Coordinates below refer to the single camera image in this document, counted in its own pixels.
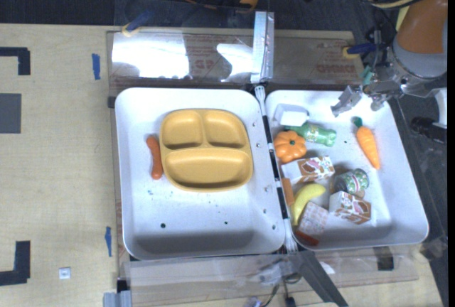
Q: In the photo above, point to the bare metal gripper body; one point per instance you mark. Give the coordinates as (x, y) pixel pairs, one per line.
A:
(387, 83)

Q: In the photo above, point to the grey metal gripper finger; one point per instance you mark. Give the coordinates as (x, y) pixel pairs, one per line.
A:
(378, 103)
(346, 99)

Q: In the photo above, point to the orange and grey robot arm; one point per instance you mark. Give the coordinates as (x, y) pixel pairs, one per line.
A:
(423, 21)

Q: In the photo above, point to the orange carrot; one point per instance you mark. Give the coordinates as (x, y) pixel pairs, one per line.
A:
(368, 145)

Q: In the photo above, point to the green bottle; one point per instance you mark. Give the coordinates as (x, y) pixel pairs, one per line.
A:
(316, 134)

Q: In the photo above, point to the brown cardboard board red print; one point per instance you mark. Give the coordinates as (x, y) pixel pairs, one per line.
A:
(313, 60)

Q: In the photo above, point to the orange pumpkin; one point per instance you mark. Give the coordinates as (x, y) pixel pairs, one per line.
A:
(289, 147)

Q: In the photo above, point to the white and brown carton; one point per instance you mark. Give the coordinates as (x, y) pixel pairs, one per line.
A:
(350, 208)
(309, 168)

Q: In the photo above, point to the green and white can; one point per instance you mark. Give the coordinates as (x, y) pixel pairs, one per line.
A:
(353, 181)

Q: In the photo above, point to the thin black and white rod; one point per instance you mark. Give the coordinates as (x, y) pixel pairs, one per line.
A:
(272, 153)

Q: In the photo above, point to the white plastic tray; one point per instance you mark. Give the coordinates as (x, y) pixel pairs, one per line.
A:
(398, 199)
(199, 220)

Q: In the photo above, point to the yellow banana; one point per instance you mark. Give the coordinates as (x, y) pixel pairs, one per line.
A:
(302, 199)

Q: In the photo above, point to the orange block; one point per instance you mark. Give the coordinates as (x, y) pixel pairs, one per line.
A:
(288, 192)

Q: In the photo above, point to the orange and white checked packet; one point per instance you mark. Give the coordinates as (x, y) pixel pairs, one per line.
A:
(313, 218)

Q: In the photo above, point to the red-orange flat piece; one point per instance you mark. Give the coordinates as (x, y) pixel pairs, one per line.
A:
(307, 238)

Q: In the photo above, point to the yellow divided plate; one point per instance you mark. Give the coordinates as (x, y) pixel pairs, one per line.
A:
(206, 163)

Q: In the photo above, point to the orange sausage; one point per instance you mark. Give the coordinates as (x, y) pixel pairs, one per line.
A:
(155, 160)

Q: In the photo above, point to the small white square block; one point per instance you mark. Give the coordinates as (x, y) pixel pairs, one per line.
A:
(64, 273)

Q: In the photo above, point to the black cylinder on white bracket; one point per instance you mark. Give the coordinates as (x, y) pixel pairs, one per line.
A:
(428, 128)

